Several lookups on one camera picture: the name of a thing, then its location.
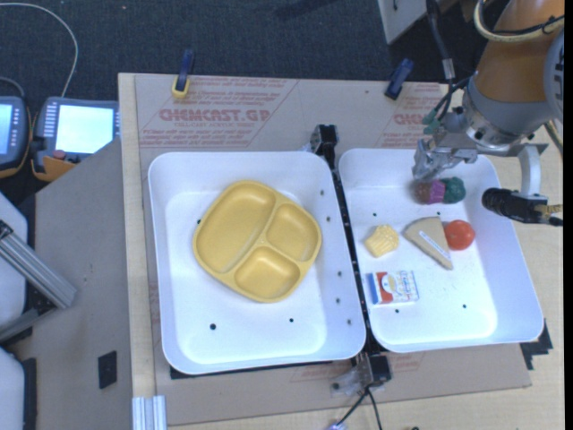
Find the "yellow plate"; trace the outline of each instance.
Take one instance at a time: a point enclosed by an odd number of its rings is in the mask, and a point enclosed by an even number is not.
[[[201,267],[263,303],[288,297],[321,248],[312,215],[270,186],[244,180],[214,201],[193,235]]]

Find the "dark floor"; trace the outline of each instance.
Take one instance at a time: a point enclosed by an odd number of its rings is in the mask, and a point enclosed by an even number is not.
[[[388,46],[377,0],[0,0],[8,2],[40,5],[69,25],[80,51],[66,93],[74,99],[117,99],[118,73],[176,73],[188,47],[196,74],[384,81],[408,57],[409,80],[443,79],[427,21]],[[458,4],[442,16],[458,77],[468,76],[484,40]],[[25,89],[32,115],[62,94],[73,53],[55,18],[0,6],[0,76]],[[0,95],[15,94],[0,82]],[[28,165],[0,180],[16,205],[42,186]]]

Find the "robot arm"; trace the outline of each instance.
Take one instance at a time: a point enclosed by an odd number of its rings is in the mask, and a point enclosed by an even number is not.
[[[462,106],[439,119],[433,110],[424,130],[431,137],[418,142],[412,171],[416,180],[431,180],[478,154],[518,156],[519,195],[528,198],[539,191],[538,159],[547,145],[523,141],[563,119],[565,0],[510,0],[495,30],[483,24],[486,1],[476,6],[474,20],[490,41],[472,77],[449,92],[463,89]]]

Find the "monitor screen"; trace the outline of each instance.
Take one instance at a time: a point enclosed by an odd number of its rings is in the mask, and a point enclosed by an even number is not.
[[[0,154],[8,152],[10,126],[12,124],[12,105],[0,104]]]
[[[57,124],[56,149],[95,153],[114,138],[114,110],[62,105]]]

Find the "yellow sponge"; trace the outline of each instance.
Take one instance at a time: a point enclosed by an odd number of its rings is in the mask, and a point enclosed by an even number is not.
[[[398,248],[398,232],[390,225],[378,226],[365,241],[368,251],[378,258]]]

